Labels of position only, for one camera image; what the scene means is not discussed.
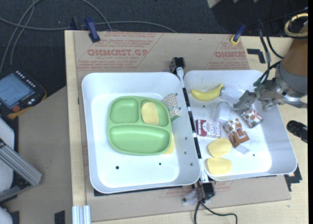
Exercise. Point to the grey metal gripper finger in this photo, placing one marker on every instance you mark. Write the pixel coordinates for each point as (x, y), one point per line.
(245, 100)
(269, 105)

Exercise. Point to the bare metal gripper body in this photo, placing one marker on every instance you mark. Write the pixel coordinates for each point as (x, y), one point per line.
(270, 92)

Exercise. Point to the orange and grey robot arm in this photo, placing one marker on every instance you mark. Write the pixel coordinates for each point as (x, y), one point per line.
(294, 56)

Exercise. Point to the white packet with red print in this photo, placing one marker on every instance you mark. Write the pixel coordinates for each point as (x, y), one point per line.
(253, 118)

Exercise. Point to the brown and white carton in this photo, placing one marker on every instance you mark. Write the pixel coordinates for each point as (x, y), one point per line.
(236, 131)

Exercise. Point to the white plastic tray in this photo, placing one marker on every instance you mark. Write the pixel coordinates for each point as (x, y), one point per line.
(137, 171)
(271, 142)

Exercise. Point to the yellow banana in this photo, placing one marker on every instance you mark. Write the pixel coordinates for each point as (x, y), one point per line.
(206, 94)

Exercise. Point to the red and white carton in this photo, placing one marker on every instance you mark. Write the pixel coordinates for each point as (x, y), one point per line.
(207, 128)

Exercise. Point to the small white flat block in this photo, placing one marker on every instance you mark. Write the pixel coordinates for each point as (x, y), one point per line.
(242, 149)

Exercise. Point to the yellow oval biscuit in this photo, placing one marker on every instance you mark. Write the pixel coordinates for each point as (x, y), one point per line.
(218, 166)
(172, 144)
(149, 113)
(219, 147)

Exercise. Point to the thin black and white rod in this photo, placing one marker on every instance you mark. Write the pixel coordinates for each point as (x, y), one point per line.
(190, 118)

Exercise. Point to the patterned white and green carton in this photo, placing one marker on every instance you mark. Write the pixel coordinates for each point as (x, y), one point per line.
(172, 104)

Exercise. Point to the green divided plate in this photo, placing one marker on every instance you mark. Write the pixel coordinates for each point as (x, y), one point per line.
(137, 137)

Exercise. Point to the brown cardboard board red print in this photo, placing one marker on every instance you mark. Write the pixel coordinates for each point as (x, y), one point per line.
(137, 49)

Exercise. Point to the black cylinder on white bracket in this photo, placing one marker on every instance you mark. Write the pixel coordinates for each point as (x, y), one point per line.
(297, 128)

